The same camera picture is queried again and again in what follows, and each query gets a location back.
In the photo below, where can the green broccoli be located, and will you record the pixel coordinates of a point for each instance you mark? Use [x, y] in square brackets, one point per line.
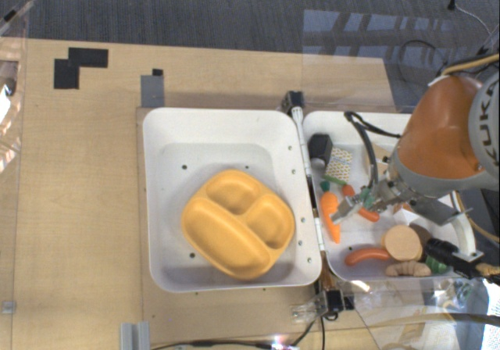
[434, 265]

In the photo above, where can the black bottle with white cap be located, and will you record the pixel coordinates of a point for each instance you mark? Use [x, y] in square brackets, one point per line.
[320, 145]

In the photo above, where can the orange sausage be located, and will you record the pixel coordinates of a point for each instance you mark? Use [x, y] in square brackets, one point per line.
[365, 256]

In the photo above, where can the black cylinder on white bracket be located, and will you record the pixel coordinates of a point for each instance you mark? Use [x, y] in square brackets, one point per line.
[445, 251]

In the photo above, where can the orange divided plate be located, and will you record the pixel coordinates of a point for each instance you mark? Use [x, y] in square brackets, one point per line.
[234, 231]

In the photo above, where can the tan croissant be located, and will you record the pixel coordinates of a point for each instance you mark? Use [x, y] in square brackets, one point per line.
[406, 269]

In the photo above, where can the white cube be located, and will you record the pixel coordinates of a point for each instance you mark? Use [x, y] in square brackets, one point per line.
[404, 217]

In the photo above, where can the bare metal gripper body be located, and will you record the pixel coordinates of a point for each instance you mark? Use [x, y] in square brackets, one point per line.
[392, 192]

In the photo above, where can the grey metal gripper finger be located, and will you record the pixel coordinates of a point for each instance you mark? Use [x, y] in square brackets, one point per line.
[377, 206]
[345, 211]

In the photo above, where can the yellow patterned packet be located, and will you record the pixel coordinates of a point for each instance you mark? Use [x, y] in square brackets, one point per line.
[339, 163]

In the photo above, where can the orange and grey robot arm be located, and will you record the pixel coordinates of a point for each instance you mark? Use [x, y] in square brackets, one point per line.
[437, 145]

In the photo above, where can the white plastic tray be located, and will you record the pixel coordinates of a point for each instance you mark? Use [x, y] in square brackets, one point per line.
[218, 133]
[359, 262]

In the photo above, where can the tan round biscuit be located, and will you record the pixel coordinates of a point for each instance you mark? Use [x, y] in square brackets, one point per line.
[402, 243]

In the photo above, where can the orange carrot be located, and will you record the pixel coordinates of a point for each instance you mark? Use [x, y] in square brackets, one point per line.
[329, 208]
[348, 189]

